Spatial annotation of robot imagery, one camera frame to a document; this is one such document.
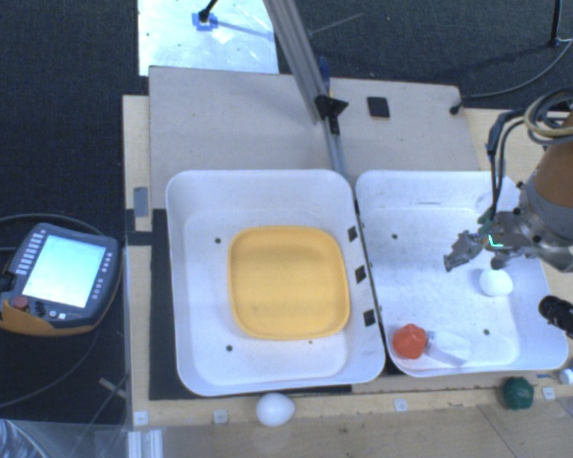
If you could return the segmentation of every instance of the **white plastic tray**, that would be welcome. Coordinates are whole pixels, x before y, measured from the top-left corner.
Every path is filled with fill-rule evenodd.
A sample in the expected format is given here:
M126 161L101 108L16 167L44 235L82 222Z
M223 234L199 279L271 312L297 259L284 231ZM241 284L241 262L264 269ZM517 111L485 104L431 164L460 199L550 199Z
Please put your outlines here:
M176 353L180 379L217 396L373 380L385 363L352 191L325 170L189 171L166 190ZM227 285L230 241L262 225L302 225L339 243L348 272L350 320L313 341L267 341L246 335L231 314Z
M478 279L492 255L482 252L446 273L443 255L458 233L476 232L490 206L490 174L484 172L372 171L356 183L375 294L387 346L395 364L415 377L506 370L550 369L567 356L564 334L540 315L549 287L538 260L511 260L514 282L508 297L482 295ZM503 182L499 209L518 203L519 190ZM423 355L400 358L390 341L399 327L414 323L447 331L472 345L469 361L451 366Z

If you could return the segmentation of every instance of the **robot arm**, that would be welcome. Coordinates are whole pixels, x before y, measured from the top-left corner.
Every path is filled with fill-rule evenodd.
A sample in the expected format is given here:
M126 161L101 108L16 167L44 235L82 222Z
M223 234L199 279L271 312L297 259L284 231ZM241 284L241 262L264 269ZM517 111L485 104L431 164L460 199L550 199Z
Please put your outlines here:
M558 103L571 102L564 122L548 116ZM523 114L533 140L546 147L537 169L526 183L520 183L519 205L512 211L496 212L502 181L502 150L511 132L501 137L506 122ZM563 273L573 273L573 90L561 90L541 97L526 111L502 114L491 129L487 144L492 165L493 205L478 220L476 233L464 231L444 256L447 271L472 260L482 249L494 253L491 265L505 266L513 257L539 258ZM496 177L495 153L499 150ZM541 301L540 312L573 338L573 305L555 297Z

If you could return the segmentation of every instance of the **wooden board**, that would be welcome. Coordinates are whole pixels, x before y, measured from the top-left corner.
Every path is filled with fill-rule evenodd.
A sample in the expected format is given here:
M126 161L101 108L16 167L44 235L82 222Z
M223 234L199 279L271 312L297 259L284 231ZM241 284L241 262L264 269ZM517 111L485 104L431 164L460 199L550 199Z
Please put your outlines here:
M465 117L448 112L455 87L331 83L350 104L339 122L351 185L370 169L478 168ZM165 206L166 185L183 170L331 167L323 125L312 124L291 75L151 68L149 90L154 208ZM391 117L370 116L368 96L387 98Z
M476 408L297 419L282 427L167 429L164 454L214 457L513 458Z
M126 201L127 207L133 208L133 188L140 186L150 187L148 161L150 138L148 127L149 100L148 97L144 96L126 96L123 106ZM472 139L482 168L486 168L483 142L485 141L488 128L494 122L497 113L498 111L465 111L471 124ZM514 135L510 139L508 147L508 158L510 157L517 157L519 160L510 160L508 172L512 172L512 168L514 168L514 173L512 173L514 179L526 179L541 157L541 152L537 151L537 147L532 145L528 139ZM149 217L137 219L138 230L148 230L149 227ZM130 265L128 295L131 325L132 407L135 420L138 418L138 423L141 426L152 427L209 425L212 423L215 409L226 409L232 425L242 426L242 429L247 427L259 429L259 425L255 424L254 408L257 400L255 397L233 397L186 402L151 402L148 400L150 255L149 247L131 247L128 249ZM555 270L548 271L548 281L552 291L573 301L573 280L571 278L573 277L556 273ZM570 349L573 356L573 344L570 345ZM356 415L373 415L373 421L375 422L378 419L377 416L395 413L395 399L405 399L410 411L414 412L429 411L430 409L451 409L456 412L464 412L465 409L475 408L478 405L496 406L498 402L496 387L500 385L504 377L505 375L488 374L463 375L444 380L414 379L409 377L381 378L367 385L357 385L354 388L353 395L298 397L296 399L298 410L293 423L300 423L300 421L304 423L307 419L319 418L320 416L324 416L323 419L350 419ZM543 399L541 396L542 386L552 386L558 397L562 399L573 397L573 386L559 385L553 372L543 378L537 378L535 374L528 374L526 378L536 385L536 401L542 401ZM412 412L413 416L419 415L421 417L421 414L414 414L414 412ZM466 427L467 422L468 419L463 421L464 427ZM302 425L301 432L308 428L314 429L314 427ZM204 432L214 433L215 430L213 429L215 428L211 427ZM325 431L321 427L319 432L323 433ZM471 456L495 455L492 453L472 453Z

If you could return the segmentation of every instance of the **dark gray carpet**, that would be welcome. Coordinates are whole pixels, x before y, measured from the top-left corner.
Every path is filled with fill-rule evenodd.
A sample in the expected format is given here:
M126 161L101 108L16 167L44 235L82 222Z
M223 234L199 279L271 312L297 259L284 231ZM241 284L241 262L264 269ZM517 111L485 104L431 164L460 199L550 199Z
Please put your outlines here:
M545 45L554 0L297 1L309 30L365 13L312 38L336 76L448 83L477 94L532 77L560 51ZM571 32L573 0L564 0L561 34ZM0 217L66 214L123 239L120 99L146 92L137 36L136 0L0 0ZM573 48L531 87L467 104L517 107L565 85L573 85ZM0 245L16 244L29 227L1 229ZM86 364L0 417L89 421L107 396L97 380L123 374L121 331L119 298ZM0 402L60 376L90 342L0 331ZM98 421L122 415L114 399Z

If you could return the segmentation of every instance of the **blue tape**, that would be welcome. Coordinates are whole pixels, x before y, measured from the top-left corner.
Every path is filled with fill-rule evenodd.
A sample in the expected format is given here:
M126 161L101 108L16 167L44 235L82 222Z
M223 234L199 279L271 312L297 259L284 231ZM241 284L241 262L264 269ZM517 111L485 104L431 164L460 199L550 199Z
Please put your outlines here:
M219 26L219 19L216 15L210 14L208 22L200 22L200 16L195 12L191 14L191 21L198 31L212 31Z

